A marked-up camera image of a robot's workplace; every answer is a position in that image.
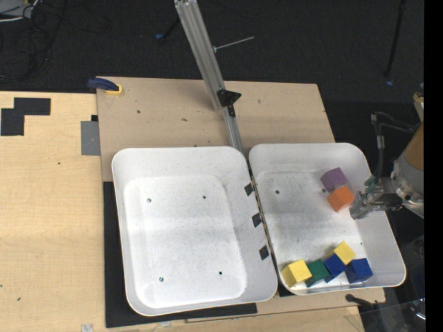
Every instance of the empty white tray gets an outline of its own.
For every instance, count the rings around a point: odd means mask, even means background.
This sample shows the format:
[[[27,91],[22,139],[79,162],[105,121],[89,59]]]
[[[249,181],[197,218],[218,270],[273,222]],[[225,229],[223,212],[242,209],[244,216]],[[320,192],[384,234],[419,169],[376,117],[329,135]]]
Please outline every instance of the empty white tray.
[[[112,162],[126,295],[141,315],[258,302],[278,278],[232,147],[124,149]]]
[[[264,212],[279,272],[289,263],[321,259],[342,241],[367,258],[373,277],[349,284],[345,273],[329,283],[288,288],[306,295],[351,288],[400,285],[406,277],[401,253],[385,212],[372,212],[354,220],[349,210],[336,213],[322,191],[321,176],[340,167],[353,193],[364,191],[370,177],[361,150],[346,143],[257,145],[249,154],[251,169]]]

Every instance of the orange cube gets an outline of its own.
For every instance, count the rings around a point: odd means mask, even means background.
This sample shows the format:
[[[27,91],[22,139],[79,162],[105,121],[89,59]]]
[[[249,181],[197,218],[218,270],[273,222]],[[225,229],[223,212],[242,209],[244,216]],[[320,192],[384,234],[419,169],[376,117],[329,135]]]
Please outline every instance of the orange cube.
[[[349,208],[354,199],[354,195],[345,185],[337,188],[327,197],[327,201],[336,212]]]

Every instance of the yellow cube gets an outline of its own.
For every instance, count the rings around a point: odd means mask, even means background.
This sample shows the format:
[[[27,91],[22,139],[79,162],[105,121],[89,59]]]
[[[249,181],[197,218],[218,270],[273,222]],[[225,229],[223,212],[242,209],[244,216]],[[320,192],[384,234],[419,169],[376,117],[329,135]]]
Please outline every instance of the yellow cube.
[[[289,288],[312,277],[311,271],[303,259],[292,262],[282,269],[282,276]]]
[[[355,258],[355,252],[351,249],[351,247],[348,246],[346,242],[340,243],[335,249],[333,249],[331,252],[329,252],[326,257],[329,257],[333,254],[336,254],[338,258],[347,265],[349,262],[351,262]]]

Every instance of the black clamp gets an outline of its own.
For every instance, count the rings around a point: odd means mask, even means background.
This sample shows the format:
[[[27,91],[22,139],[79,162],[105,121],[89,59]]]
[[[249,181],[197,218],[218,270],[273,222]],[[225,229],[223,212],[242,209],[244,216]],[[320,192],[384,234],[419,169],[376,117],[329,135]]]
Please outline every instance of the black clamp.
[[[237,101],[241,93],[228,91],[228,90],[218,90],[217,96],[222,107],[228,107],[228,112],[231,117],[235,117],[234,103]]]

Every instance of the toy block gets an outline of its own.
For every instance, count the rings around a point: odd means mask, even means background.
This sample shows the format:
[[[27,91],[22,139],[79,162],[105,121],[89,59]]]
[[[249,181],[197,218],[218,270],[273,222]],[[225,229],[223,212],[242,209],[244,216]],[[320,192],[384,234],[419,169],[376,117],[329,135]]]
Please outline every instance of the toy block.
[[[312,277],[307,264],[303,259],[288,264],[282,270],[282,276],[289,288],[292,288],[297,283],[303,282]]]
[[[347,183],[346,176],[340,167],[329,170],[320,179],[328,192],[332,192]]]
[[[309,263],[307,267],[312,274],[312,277],[305,282],[308,288],[311,285],[324,280],[324,278],[329,277],[329,271],[321,259],[317,259],[316,261]]]
[[[366,258],[354,259],[346,267],[346,277],[351,284],[365,282],[371,276],[372,269]]]
[[[355,196],[347,186],[342,186],[334,190],[328,197],[327,201],[335,212],[348,209],[354,202]]]
[[[346,270],[346,265],[335,253],[326,258],[323,263],[329,272],[329,276],[325,278],[325,282],[327,283]]]
[[[347,265],[355,258],[355,252],[349,247],[349,245],[342,241],[335,249],[327,253],[326,257],[336,254],[341,261]]]

